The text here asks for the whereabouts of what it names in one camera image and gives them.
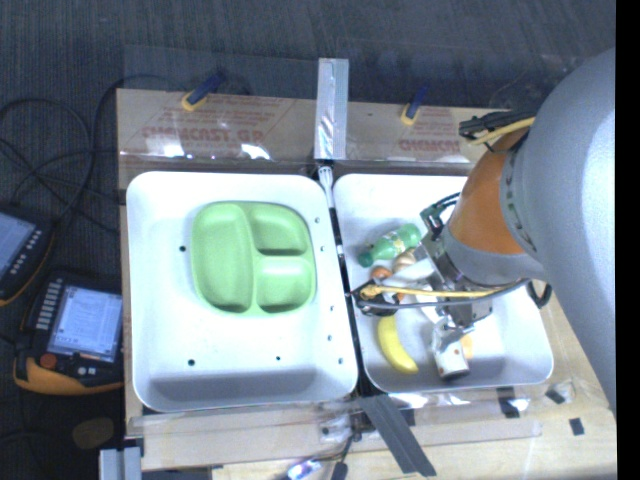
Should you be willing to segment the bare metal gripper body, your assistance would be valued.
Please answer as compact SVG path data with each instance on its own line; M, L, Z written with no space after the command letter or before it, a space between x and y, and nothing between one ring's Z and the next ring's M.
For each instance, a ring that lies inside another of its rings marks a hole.
M467 279L454 266L439 240L422 240L414 255L424 269L425 284L433 291L443 292L436 297L436 308L439 314L448 316L452 325L471 328L492 314L488 288Z

